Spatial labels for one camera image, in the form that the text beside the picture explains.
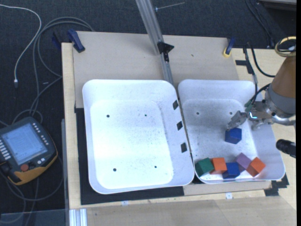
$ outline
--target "white tray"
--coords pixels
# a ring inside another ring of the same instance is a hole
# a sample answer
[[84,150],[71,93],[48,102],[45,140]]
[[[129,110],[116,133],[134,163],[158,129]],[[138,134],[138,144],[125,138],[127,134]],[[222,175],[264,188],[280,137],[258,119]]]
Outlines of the white tray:
[[254,84],[250,81],[184,80],[179,84],[178,92],[194,162],[206,157],[224,157],[226,162],[231,162],[243,152],[251,160],[258,156],[266,164],[254,178],[246,171],[236,179],[223,179],[222,175],[207,173],[199,177],[202,182],[279,180],[284,176],[285,167],[270,125],[262,125],[259,130],[253,131],[251,122],[247,121],[239,126],[242,129],[240,142],[225,142],[227,123],[237,110],[245,111],[244,104],[254,95],[254,91]]
[[171,84],[91,80],[83,87],[83,101],[89,182],[95,191],[112,194],[192,181],[194,165]]

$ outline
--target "green cube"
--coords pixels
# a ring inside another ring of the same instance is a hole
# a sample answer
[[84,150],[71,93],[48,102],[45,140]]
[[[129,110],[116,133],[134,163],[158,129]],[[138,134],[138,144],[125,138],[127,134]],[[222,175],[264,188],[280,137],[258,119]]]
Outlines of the green cube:
[[209,158],[202,159],[195,164],[196,172],[198,176],[202,176],[207,172],[210,172],[214,169],[213,164]]

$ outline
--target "white cable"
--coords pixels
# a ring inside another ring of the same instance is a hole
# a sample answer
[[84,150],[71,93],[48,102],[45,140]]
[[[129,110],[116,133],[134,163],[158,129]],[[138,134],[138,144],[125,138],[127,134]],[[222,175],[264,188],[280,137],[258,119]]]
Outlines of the white cable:
[[18,87],[17,67],[18,67],[19,61],[20,61],[21,57],[23,56],[23,54],[24,54],[24,53],[26,52],[26,50],[28,49],[28,47],[32,44],[32,42],[34,41],[34,39],[35,39],[35,38],[37,37],[37,35],[39,34],[39,32],[40,32],[40,30],[41,30],[41,27],[42,27],[42,21],[41,21],[40,16],[39,16],[36,12],[34,12],[34,11],[28,9],[28,8],[11,7],[11,6],[7,6],[7,5],[3,5],[3,4],[0,4],[0,7],[5,7],[5,8],[16,8],[16,9],[27,10],[27,11],[29,11],[29,12],[32,12],[34,15],[36,15],[36,16],[38,17],[39,21],[40,21],[40,26],[39,26],[39,29],[38,29],[37,33],[34,35],[33,39],[30,41],[30,43],[26,46],[26,48],[25,48],[24,51],[21,53],[21,55],[19,56],[19,58],[18,58],[18,60],[17,60],[17,62],[16,62],[15,70],[14,70],[14,75],[15,75],[14,84],[15,84],[15,87],[17,88],[17,87]]

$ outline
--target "purple cube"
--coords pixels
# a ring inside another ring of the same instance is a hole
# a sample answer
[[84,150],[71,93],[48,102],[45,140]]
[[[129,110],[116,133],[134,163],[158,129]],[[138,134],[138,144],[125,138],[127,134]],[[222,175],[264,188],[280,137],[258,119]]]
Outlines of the purple cube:
[[241,153],[236,157],[235,161],[238,163],[239,171],[243,172],[248,168],[252,160],[248,158],[245,154]]

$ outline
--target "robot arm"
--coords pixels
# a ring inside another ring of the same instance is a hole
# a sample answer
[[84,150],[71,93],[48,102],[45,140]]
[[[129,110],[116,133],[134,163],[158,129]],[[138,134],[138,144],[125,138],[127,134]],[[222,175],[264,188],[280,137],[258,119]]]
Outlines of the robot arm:
[[[271,84],[260,89],[256,94],[265,91],[262,101],[253,98],[245,104],[245,112],[237,111],[227,124],[227,130],[238,127],[246,120],[252,121],[252,129],[259,129],[263,124],[278,123],[285,126],[293,125],[296,129],[296,120],[290,120],[296,115],[296,52],[282,52],[278,46],[288,40],[296,39],[289,37],[281,40],[275,46],[275,51],[286,57],[278,73]],[[279,140],[276,147],[284,153],[296,157],[296,144]]]

